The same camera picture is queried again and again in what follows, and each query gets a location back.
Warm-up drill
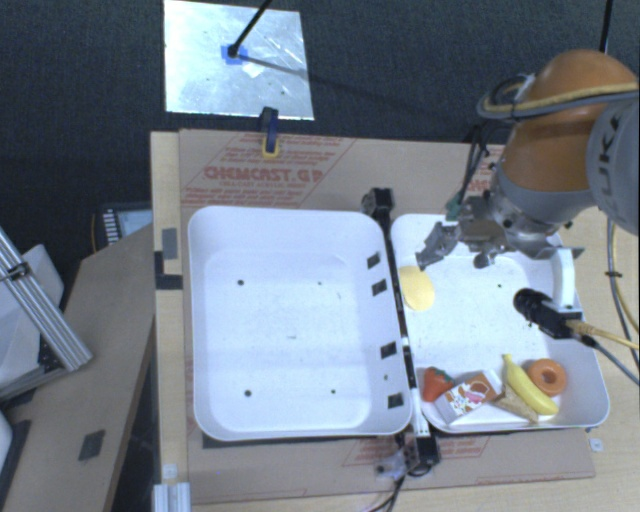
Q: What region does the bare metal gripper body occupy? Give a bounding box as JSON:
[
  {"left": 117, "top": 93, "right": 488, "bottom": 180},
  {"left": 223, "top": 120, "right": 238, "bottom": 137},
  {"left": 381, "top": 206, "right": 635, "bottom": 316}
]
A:
[{"left": 457, "top": 195, "right": 564, "bottom": 257}]

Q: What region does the white plastic tray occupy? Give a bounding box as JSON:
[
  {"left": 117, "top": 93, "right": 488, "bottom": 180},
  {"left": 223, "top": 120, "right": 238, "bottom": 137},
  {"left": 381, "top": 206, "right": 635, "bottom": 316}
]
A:
[
  {"left": 389, "top": 213, "right": 612, "bottom": 434},
  {"left": 186, "top": 204, "right": 415, "bottom": 443}
]

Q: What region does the thin black and white rod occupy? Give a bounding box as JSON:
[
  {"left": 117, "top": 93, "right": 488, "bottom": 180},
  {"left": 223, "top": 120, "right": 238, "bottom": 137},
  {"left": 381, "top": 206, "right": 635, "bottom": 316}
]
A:
[{"left": 378, "top": 209, "right": 427, "bottom": 444}]

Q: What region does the orange doughnut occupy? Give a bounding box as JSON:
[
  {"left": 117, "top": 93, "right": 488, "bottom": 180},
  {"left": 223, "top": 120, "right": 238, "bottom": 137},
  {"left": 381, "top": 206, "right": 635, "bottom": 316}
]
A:
[{"left": 527, "top": 357, "right": 568, "bottom": 399}]

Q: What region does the yellow banana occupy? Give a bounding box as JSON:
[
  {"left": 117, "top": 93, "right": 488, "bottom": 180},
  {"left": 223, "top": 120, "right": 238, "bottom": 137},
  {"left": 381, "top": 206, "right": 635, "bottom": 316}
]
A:
[{"left": 500, "top": 353, "right": 560, "bottom": 417}]

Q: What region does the orange and white carton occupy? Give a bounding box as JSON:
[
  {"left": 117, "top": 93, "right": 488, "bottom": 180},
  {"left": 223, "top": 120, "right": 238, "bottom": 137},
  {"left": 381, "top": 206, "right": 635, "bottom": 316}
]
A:
[{"left": 433, "top": 370, "right": 504, "bottom": 422}]

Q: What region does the brown cardboard board red print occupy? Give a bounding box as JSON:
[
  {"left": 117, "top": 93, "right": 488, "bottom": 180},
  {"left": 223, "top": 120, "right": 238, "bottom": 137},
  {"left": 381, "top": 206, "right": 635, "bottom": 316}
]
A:
[{"left": 177, "top": 128, "right": 598, "bottom": 506}]

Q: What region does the tan pizza slice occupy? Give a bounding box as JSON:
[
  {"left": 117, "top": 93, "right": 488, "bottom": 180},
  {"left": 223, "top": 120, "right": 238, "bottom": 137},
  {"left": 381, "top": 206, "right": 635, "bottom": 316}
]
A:
[{"left": 491, "top": 383, "right": 541, "bottom": 424}]

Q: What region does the black cylinder on white bracket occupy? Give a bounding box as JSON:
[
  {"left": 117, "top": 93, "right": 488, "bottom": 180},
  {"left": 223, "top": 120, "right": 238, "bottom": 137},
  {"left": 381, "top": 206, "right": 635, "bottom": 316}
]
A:
[{"left": 512, "top": 246, "right": 586, "bottom": 341}]

